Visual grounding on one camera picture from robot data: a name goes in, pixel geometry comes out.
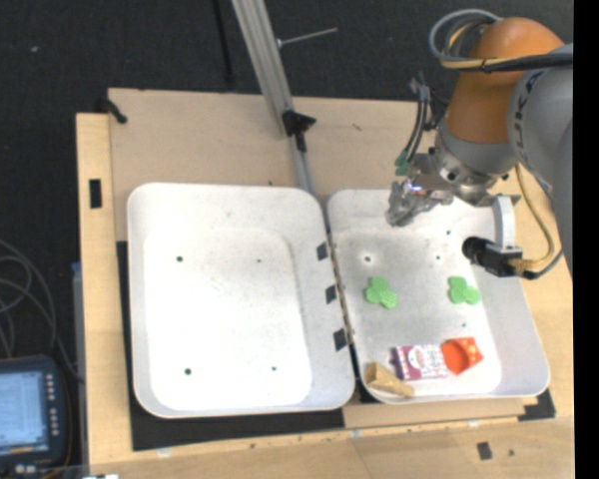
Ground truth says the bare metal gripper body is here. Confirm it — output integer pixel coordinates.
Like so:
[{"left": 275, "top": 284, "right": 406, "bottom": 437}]
[{"left": 403, "top": 153, "right": 499, "bottom": 208}]

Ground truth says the purple and white carton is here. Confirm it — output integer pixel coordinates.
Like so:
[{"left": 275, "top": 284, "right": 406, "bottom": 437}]
[{"left": 390, "top": 343, "right": 450, "bottom": 382}]

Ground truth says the green broccoli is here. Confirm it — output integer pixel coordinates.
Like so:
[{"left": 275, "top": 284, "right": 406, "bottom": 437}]
[
  {"left": 363, "top": 275, "right": 399, "bottom": 311},
  {"left": 447, "top": 275, "right": 482, "bottom": 306}
]

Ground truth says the white plastic tray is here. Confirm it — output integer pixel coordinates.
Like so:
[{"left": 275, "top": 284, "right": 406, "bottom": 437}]
[
  {"left": 126, "top": 182, "right": 356, "bottom": 420},
  {"left": 325, "top": 189, "right": 552, "bottom": 406}
]

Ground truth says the black cylinder on white bracket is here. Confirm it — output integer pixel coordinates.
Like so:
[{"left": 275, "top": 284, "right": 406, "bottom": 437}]
[{"left": 461, "top": 195, "right": 524, "bottom": 278}]

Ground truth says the pale wood board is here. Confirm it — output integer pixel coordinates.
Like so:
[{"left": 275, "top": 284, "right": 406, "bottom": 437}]
[{"left": 107, "top": 87, "right": 575, "bottom": 430}]

